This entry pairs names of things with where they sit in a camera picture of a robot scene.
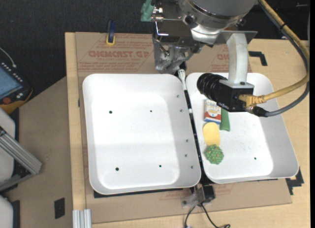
green tape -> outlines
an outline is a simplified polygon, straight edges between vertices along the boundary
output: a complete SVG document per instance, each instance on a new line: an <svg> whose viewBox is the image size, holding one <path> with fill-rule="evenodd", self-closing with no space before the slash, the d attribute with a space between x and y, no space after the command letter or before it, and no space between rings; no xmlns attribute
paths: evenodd
<svg viewBox="0 0 315 228"><path fill-rule="evenodd" d="M220 130L230 131L230 120L228 118L228 112L224 109L221 109Z"/></svg>

screen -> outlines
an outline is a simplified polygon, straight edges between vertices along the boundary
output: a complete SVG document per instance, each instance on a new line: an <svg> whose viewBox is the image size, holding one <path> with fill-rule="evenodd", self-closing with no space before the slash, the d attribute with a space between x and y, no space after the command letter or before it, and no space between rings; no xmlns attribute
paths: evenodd
<svg viewBox="0 0 315 228"><path fill-rule="evenodd" d="M22 87L9 73L0 67L0 98L4 98Z"/></svg>

